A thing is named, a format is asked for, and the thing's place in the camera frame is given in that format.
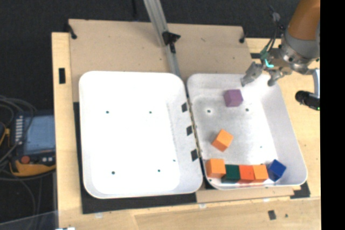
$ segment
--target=green cube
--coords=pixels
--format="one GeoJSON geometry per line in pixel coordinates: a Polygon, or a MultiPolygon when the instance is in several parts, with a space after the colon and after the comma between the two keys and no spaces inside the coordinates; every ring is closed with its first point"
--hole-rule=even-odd
{"type": "Polygon", "coordinates": [[[225,165],[226,175],[222,177],[222,183],[236,183],[240,180],[238,165],[225,165]]]}

